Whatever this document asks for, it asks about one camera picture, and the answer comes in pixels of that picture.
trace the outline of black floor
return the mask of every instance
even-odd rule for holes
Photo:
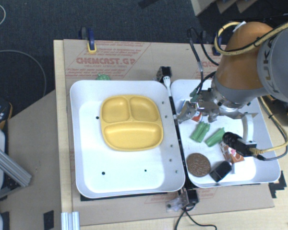
[[[215,3],[198,17],[190,0],[0,0],[6,19],[0,25],[0,50],[34,57],[54,90],[54,39],[77,39],[81,26],[92,27],[97,40],[188,43],[193,26],[214,33],[229,20],[270,18],[288,13],[288,0],[259,0],[243,13],[236,5],[220,14]],[[0,9],[0,21],[3,12]],[[18,53],[0,53],[0,96],[19,113],[44,93],[42,71]]]

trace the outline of yellow plate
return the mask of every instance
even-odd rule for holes
[[[101,105],[102,135],[109,147],[140,151],[157,147],[163,127],[156,104],[140,95],[117,95]]]

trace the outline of brown round object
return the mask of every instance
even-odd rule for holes
[[[188,171],[196,177],[209,174],[211,169],[208,158],[200,153],[192,153],[188,156],[187,167]]]

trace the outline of brown cookie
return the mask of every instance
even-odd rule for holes
[[[192,153],[188,156],[187,167],[188,171],[196,177],[203,177],[211,170],[208,158],[200,153]]]

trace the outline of yellow divided dish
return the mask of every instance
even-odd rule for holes
[[[115,150],[148,150],[163,139],[158,107],[145,96],[107,98],[101,105],[100,122],[105,142]]]

